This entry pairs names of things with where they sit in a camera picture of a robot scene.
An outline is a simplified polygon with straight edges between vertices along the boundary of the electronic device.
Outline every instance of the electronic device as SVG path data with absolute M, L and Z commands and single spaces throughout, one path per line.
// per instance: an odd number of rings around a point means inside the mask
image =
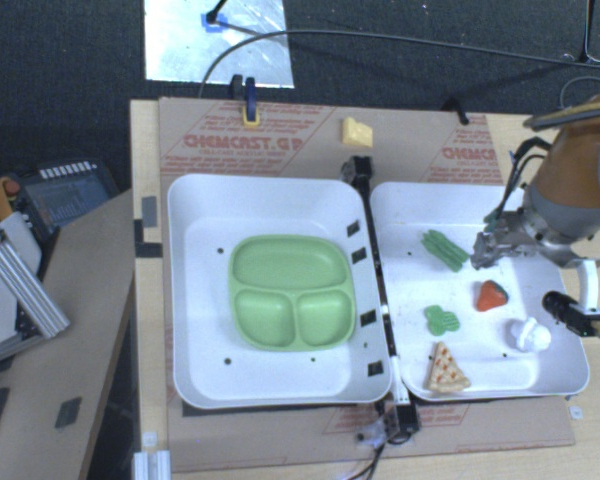
M 0 221 L 23 214 L 36 239 L 45 243 L 76 218 L 118 194 L 101 160 L 49 162 L 29 172 L 0 176 Z

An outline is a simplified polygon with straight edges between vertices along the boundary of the aluminum foil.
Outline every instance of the aluminum foil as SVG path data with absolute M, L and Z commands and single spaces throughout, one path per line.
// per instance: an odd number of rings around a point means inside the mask
M 282 0 L 228 0 L 218 21 L 251 31 L 208 25 L 205 15 L 219 0 L 144 0 L 148 80 L 200 82 L 227 48 L 252 37 L 284 30 Z M 234 74 L 252 76 L 258 86 L 293 88 L 286 36 L 251 43 L 230 54 L 209 83 L 228 84 Z

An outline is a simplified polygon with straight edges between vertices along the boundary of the wooden table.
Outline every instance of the wooden table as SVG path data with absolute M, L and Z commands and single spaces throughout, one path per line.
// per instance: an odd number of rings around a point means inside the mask
M 44 287 L 71 325 L 0 372 L 0 480 L 85 479 L 132 310 L 126 192 L 63 228 Z M 58 424 L 65 407 L 75 421 Z
M 508 174 L 508 151 L 520 141 L 524 116 L 487 115 L 498 162 Z M 156 197 L 160 204 L 159 109 L 155 101 L 131 104 L 134 218 L 142 217 L 142 202 Z M 553 133 L 545 135 L 552 138 Z M 145 242 L 161 242 L 160 221 L 144 229 Z M 600 257 L 600 233 L 592 242 L 578 244 L 581 254 Z M 577 295 L 575 272 L 565 272 L 565 284 Z M 138 321 L 140 430 L 143 451 L 167 449 L 166 372 L 164 342 L 164 304 L 162 260 L 138 258 L 136 261 Z M 575 446 L 506 452 L 467 453 L 446 456 L 410 457 L 381 460 L 375 478 L 392 479 L 582 479 L 600 478 L 600 340 L 584 342 L 590 363 L 591 379 L 586 390 L 568 404 L 581 409 L 583 418 L 573 420 Z M 332 479 L 347 478 L 366 464 L 336 462 L 300 466 L 260 467 L 239 470 L 174 474 L 177 480 L 219 479 Z

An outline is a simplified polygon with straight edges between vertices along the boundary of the wire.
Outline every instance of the wire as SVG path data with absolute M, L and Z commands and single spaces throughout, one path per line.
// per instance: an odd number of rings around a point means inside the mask
M 567 107 L 550 114 L 541 114 L 530 117 L 522 125 L 531 128 L 534 132 L 554 128 L 574 121 L 600 117 L 600 101 L 590 101 L 575 107 Z
M 319 29 L 297 29 L 297 30 L 278 30 L 276 32 L 267 32 L 265 34 L 259 34 L 253 37 L 249 37 L 244 41 L 240 41 L 239 43 L 234 44 L 230 48 L 227 48 L 224 52 L 222 52 L 216 59 L 211 63 L 209 69 L 205 73 L 202 82 L 200 82 L 200 88 L 198 90 L 198 98 L 202 98 L 202 93 L 204 91 L 204 87 L 207 84 L 211 73 L 216 68 L 225 57 L 232 54 L 236 50 L 243 48 L 251 43 L 255 43 L 256 41 L 262 41 L 263 39 L 271 39 L 273 37 L 279 36 L 292 36 L 292 35 L 326 35 L 326 36 L 345 36 L 345 37 L 358 37 L 358 38 L 367 38 L 367 39 L 382 39 L 386 41 L 398 41 L 403 43 L 414 43 L 414 44 L 423 44 L 427 46 L 436 46 L 440 48 L 452 48 L 456 50 L 465 50 L 472 51 L 478 53 L 486 53 L 490 55 L 499 55 L 503 57 L 511 57 L 514 59 L 523 59 L 530 60 L 535 62 L 544 62 L 547 64 L 558 64 L 562 66 L 571 66 L 571 67 L 579 67 L 579 68 L 587 68 L 587 69 L 600 69 L 598 65 L 592 64 L 583 64 L 577 62 L 566 62 L 563 60 L 557 59 L 548 59 L 545 57 L 536 57 L 534 55 L 526 55 L 522 53 L 512 53 L 505 52 L 501 50 L 494 50 L 491 48 L 482 48 L 480 46 L 467 46 L 463 44 L 456 43 L 447 43 L 444 41 L 433 41 L 430 39 L 418 39 L 415 37 L 407 37 L 407 36 L 397 36 L 392 34 L 375 34 L 371 32 L 354 32 L 354 31 L 345 31 L 345 30 L 319 30 Z
M 392 446 L 401 446 L 411 440 L 411 434 L 400 433 L 387 441 Z
M 591 25 L 593 21 L 593 4 L 595 0 L 587 0 L 587 7 L 584 17 L 584 56 L 591 62 L 597 62 L 600 64 L 600 59 L 595 58 L 593 55 L 589 55 L 589 37 L 591 34 Z
M 546 140 L 540 137 L 531 137 L 530 139 L 525 140 L 513 155 L 513 166 L 511 167 L 511 172 L 509 173 L 509 179 L 505 184 L 504 194 L 502 196 L 502 200 L 500 204 L 496 206 L 496 208 L 485 217 L 485 222 L 487 223 L 487 230 L 491 231 L 495 226 L 495 223 L 502 216 L 502 212 L 504 211 L 504 207 L 509 200 L 509 196 L 513 192 L 513 190 L 518 186 L 518 182 L 520 181 L 520 176 L 522 176 L 522 172 L 527 167 L 527 164 L 536 158 L 544 158 L 543 155 L 529 155 L 525 158 L 525 155 L 534 147 L 538 147 L 543 149 L 544 151 L 549 151 L 551 149 L 551 144 Z M 520 161 L 524 158 L 522 165 L 518 167 Z
M 562 86 L 562 89 L 560 89 L 560 99 L 559 99 L 560 108 L 566 108 L 566 106 L 564 104 L 564 95 L 567 92 L 567 89 L 569 87 L 571 87 L 573 84 L 575 84 L 576 82 L 583 82 L 585 80 L 600 83 L 600 77 L 597 77 L 597 76 L 579 76 L 576 78 L 572 78 L 571 80 L 569 80 L 566 84 L 564 84 Z
M 362 471 L 356 473 L 353 476 L 350 476 L 349 478 L 347 478 L 347 480 L 357 480 L 358 478 L 362 478 L 367 473 L 368 473 L 368 475 L 366 476 L 365 480 L 371 480 L 373 478 L 374 473 L 376 472 L 376 468 L 378 467 L 378 462 L 380 461 L 380 456 L 382 455 L 382 452 L 384 451 L 384 447 L 385 447 L 384 444 L 379 446 L 378 449 L 376 450 L 376 454 L 373 457 L 373 460 L 371 461 L 371 464 L 369 464 Z

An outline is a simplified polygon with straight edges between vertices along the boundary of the green plate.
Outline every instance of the green plate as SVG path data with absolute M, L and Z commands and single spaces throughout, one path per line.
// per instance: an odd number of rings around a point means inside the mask
M 348 340 L 355 296 L 347 258 L 333 243 L 261 235 L 238 244 L 229 263 L 234 322 L 266 350 L 319 350 Z

